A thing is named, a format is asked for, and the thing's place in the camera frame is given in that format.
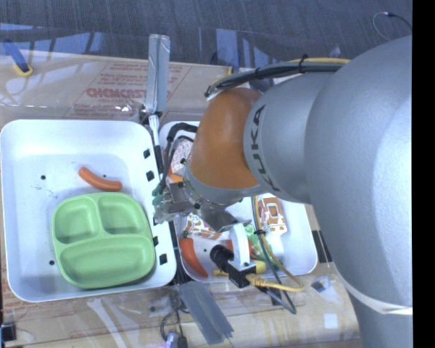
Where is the green divided plate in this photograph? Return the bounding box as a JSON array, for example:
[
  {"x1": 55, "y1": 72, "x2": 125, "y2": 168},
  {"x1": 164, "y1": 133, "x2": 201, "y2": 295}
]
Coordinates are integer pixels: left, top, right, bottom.
[{"x1": 51, "y1": 191, "x2": 157, "y2": 291}]

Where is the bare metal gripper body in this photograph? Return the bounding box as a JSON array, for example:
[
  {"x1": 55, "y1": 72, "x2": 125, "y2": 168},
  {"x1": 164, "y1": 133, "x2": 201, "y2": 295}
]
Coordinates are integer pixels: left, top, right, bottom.
[{"x1": 165, "y1": 181, "x2": 241, "y2": 233}]

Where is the black cylinder on white bracket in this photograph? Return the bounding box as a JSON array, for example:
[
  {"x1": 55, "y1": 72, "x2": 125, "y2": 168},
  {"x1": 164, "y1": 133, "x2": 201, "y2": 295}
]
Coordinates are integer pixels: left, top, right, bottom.
[{"x1": 209, "y1": 221, "x2": 258, "y2": 289}]

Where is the brown cardboard board, red print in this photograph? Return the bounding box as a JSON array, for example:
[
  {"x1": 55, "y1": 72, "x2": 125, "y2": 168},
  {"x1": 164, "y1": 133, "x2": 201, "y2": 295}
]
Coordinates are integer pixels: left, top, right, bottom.
[{"x1": 0, "y1": 54, "x2": 362, "y2": 348}]

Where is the white plastic tray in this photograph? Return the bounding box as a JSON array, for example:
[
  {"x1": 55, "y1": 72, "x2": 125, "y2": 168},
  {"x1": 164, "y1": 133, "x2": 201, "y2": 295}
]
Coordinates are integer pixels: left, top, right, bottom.
[
  {"x1": 0, "y1": 118, "x2": 178, "y2": 303},
  {"x1": 158, "y1": 120, "x2": 319, "y2": 284}
]

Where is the thin black and white rod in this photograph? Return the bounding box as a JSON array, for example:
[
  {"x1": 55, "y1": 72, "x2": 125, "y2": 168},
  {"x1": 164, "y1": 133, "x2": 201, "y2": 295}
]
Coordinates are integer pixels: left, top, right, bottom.
[{"x1": 148, "y1": 113, "x2": 167, "y2": 186}]

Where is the orange sausage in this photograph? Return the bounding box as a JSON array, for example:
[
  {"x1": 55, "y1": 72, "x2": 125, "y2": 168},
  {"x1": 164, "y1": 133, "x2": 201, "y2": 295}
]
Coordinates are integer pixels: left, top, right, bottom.
[{"x1": 78, "y1": 166, "x2": 124, "y2": 193}]

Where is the white and orange packet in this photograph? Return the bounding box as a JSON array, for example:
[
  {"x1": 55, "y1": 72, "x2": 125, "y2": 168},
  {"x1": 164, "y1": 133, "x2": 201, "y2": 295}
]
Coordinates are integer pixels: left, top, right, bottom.
[
  {"x1": 169, "y1": 137, "x2": 195, "y2": 175},
  {"x1": 183, "y1": 212, "x2": 226, "y2": 241},
  {"x1": 255, "y1": 193, "x2": 288, "y2": 239}
]

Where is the orange carrot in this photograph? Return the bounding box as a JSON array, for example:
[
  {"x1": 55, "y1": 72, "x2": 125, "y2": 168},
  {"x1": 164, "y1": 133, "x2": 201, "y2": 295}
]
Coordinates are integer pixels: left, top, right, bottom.
[{"x1": 178, "y1": 231, "x2": 210, "y2": 278}]

